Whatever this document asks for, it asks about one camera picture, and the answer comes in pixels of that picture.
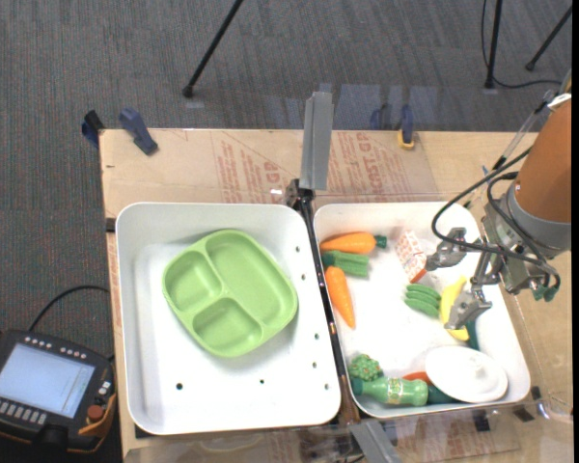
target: green plate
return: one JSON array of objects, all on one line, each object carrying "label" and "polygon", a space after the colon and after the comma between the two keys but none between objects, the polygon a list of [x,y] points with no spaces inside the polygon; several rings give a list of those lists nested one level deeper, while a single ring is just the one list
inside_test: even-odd
[{"label": "green plate", "polygon": [[173,258],[163,272],[163,294],[192,337],[219,357],[254,350],[298,309],[283,270],[238,230],[210,233]]}]

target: gray carpet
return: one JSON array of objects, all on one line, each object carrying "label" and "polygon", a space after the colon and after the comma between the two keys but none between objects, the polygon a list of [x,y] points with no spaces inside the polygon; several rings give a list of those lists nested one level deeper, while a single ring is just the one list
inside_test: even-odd
[{"label": "gray carpet", "polygon": [[[335,129],[375,128],[389,103],[393,126],[409,104],[419,131],[513,132],[572,64],[570,18],[524,67],[572,0],[503,0],[491,89],[496,0],[244,0],[187,99],[233,2],[0,0],[0,328],[26,328],[70,286],[108,284],[90,110],[107,127],[130,106],[148,127],[302,128],[305,100],[329,91]],[[37,330],[109,353],[107,296],[74,293]],[[36,459],[0,438],[4,461]],[[68,461],[121,461],[117,424]]]}]

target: yellow banana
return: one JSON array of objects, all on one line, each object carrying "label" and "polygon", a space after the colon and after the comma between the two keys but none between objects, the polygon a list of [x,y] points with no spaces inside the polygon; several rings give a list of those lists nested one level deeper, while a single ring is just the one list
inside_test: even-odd
[{"label": "yellow banana", "polygon": [[[440,321],[442,324],[446,324],[448,322],[449,317],[451,316],[451,308],[455,303],[456,297],[459,296],[459,293],[463,290],[463,287],[467,283],[467,278],[465,276],[460,276],[456,282],[452,283],[451,285],[446,286],[442,290],[442,300],[440,302]],[[463,326],[461,329],[447,329],[453,338],[461,341],[468,341],[470,339],[470,335],[467,332],[467,328]]]}]

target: toy carrot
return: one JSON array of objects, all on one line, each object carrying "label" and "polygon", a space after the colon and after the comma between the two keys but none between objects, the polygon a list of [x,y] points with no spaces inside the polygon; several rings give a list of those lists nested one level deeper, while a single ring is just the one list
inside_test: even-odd
[{"label": "toy carrot", "polygon": [[372,235],[368,231],[354,231],[328,238],[319,244],[322,252],[342,251],[351,254],[368,254],[375,246],[386,248],[387,238],[382,235]]},{"label": "toy carrot", "polygon": [[340,267],[328,266],[324,272],[324,278],[328,287],[328,295],[332,305],[341,314],[345,323],[352,329],[356,327],[354,306],[347,286],[345,272]]}]

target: screen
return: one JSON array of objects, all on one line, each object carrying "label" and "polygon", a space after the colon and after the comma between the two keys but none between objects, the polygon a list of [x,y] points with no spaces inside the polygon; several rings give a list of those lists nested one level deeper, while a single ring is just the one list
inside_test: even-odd
[{"label": "screen", "polygon": [[95,368],[18,343],[0,372],[0,396],[72,419]]}]

